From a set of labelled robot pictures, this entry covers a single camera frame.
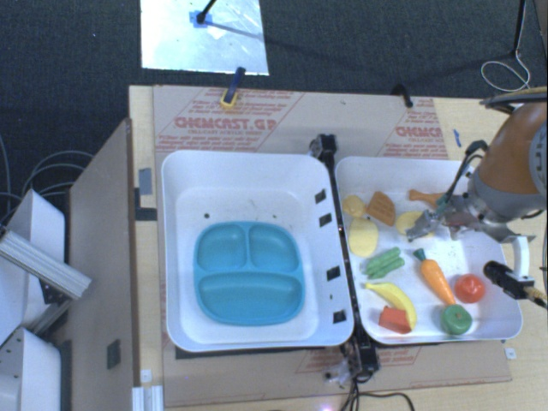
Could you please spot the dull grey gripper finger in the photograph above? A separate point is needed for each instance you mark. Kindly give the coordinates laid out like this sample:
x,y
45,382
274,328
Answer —
x,y
456,232
421,227

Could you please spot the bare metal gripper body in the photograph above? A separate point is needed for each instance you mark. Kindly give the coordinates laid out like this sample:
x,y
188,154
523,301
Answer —
x,y
462,212

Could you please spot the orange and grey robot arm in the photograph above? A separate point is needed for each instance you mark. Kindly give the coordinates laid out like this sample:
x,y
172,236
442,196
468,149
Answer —
x,y
509,156

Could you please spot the yellow round toy food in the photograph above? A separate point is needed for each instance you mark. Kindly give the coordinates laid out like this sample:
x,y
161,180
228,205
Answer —
x,y
406,223

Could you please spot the brown toy chicken drumstick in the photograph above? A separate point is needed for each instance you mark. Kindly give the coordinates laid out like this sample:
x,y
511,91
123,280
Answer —
x,y
421,196

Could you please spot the brown toy biscuit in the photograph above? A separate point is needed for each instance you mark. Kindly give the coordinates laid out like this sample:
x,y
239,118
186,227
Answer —
x,y
382,209

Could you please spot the orange toy carrot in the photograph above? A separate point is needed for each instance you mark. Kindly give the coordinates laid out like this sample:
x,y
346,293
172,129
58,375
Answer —
x,y
436,277

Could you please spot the green toy beans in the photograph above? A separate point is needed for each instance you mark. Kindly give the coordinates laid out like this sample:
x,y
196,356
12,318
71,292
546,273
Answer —
x,y
384,263

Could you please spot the red toy tomato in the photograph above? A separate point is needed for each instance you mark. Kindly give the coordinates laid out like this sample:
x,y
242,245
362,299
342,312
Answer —
x,y
469,288

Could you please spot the yellow oval toy potato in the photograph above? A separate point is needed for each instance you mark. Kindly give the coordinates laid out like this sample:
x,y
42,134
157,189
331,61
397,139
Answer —
x,y
363,238

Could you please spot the small yellow toy food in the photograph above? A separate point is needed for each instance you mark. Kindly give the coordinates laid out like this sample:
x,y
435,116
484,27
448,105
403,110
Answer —
x,y
353,206

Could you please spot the yellow banana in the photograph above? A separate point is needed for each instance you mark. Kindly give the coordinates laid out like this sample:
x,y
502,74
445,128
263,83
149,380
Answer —
x,y
398,298

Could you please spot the thin black and white rod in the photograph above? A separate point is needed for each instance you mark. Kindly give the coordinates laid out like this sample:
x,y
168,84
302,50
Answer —
x,y
346,255

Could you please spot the white plastic tray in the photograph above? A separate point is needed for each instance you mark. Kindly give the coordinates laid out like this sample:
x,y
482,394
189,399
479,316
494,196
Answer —
x,y
484,315
240,178

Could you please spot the green toy apple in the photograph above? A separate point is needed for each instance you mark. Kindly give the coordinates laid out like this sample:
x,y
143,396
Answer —
x,y
456,320

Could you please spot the red toy wedge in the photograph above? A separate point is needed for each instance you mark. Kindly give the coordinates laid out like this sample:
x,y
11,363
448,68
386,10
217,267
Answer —
x,y
394,320

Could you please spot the blue divided plate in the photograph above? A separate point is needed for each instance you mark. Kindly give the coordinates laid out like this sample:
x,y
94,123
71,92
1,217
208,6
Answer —
x,y
248,276

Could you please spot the brown cardboard board, red print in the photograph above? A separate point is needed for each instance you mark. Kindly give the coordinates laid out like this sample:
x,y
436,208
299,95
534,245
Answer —
x,y
274,118

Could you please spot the black cylinder on white bracket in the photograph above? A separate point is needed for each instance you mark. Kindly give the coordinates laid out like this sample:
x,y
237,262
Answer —
x,y
505,277

